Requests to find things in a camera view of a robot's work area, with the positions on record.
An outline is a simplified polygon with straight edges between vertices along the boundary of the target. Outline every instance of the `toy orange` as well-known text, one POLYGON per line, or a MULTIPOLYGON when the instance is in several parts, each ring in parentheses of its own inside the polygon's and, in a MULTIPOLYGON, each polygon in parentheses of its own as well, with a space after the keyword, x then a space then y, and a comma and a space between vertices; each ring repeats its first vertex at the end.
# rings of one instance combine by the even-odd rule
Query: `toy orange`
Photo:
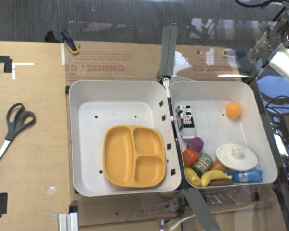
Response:
POLYGON ((226 106, 226 114, 231 118, 236 118, 242 113, 241 106, 236 102, 230 102, 226 106))
POLYGON ((182 152, 182 159, 185 166, 191 166, 199 159, 199 154, 191 148, 187 148, 182 152))

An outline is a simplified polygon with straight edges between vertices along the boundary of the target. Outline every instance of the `yellow plate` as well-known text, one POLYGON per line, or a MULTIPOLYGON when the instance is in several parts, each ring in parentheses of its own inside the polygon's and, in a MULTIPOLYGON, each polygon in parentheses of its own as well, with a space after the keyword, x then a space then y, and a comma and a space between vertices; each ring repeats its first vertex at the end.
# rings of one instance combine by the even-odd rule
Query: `yellow plate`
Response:
POLYGON ((140 126, 114 126, 104 138, 106 178, 123 187, 152 187, 165 176, 164 142, 159 133, 140 126))

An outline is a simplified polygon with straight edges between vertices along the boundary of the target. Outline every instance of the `scissors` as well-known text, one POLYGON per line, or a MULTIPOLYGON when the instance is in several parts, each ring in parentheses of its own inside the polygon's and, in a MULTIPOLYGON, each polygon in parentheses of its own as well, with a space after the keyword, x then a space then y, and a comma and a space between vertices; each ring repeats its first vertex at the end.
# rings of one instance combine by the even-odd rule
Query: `scissors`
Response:
POLYGON ((9 109, 6 115, 6 122, 8 125, 8 133, 0 149, 0 160, 16 135, 25 128, 34 125, 36 122, 36 117, 33 112, 25 111, 25 107, 22 103, 16 103, 9 109), (15 111, 17 107, 20 107, 20 109, 16 112, 13 122, 10 122, 11 113, 15 111))

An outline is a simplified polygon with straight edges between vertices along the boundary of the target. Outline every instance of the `scissor blade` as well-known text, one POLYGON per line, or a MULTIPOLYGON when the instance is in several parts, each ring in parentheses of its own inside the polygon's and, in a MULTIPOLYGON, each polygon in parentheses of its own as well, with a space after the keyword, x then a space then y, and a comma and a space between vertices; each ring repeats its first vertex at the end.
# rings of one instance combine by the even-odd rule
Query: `scissor blade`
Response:
POLYGON ((1 149, 0 149, 0 159, 2 158, 3 154, 5 153, 6 149, 9 147, 11 141, 5 140, 1 149))

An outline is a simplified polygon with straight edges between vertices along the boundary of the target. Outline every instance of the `white box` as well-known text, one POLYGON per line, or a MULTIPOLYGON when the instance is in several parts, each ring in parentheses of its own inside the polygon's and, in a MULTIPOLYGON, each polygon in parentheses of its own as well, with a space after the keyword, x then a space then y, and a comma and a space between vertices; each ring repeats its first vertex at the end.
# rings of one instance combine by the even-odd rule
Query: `white box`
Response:
MULTIPOLYGON (((173 109, 187 103, 191 106, 195 135, 204 141, 202 152, 213 160, 217 159, 217 148, 227 143, 243 145, 256 154, 258 159, 256 168, 263 171, 263 181, 235 183, 231 186, 268 184, 276 180, 277 167, 254 93, 247 84, 238 81, 176 81, 170 86, 170 96, 173 109), (231 119, 226 115, 225 109, 229 102, 240 104, 242 113, 238 119, 231 119)), ((184 151, 188 140, 178 136, 178 141, 181 150, 184 151)))
POLYGON ((172 130, 167 95, 154 81, 80 80, 70 87, 70 112, 75 189, 84 196, 154 193, 176 190, 180 165, 172 130), (164 180, 151 188, 111 184, 103 171, 103 142, 116 125, 155 129, 163 138, 166 154, 164 180))
MULTIPOLYGON (((216 159, 216 149, 226 143, 241 144, 256 154, 263 181, 244 184, 268 184, 277 178, 277 168, 263 128, 252 89, 242 82, 175 81, 170 87, 172 110, 190 105, 195 121, 195 136, 204 141, 203 153, 216 159), (241 105, 239 120, 229 119, 229 102, 241 105)), ((180 165, 164 87, 154 81, 80 80, 70 88, 70 112, 73 155, 73 181, 83 196, 107 196, 130 193, 155 193, 176 190, 181 183, 180 165), (112 185, 103 173, 103 140, 115 125, 137 125, 155 129, 164 140, 166 175, 156 187, 139 189, 112 185)), ((177 129, 181 150, 188 139, 177 129)), ((206 189, 218 188, 208 186, 206 189)))

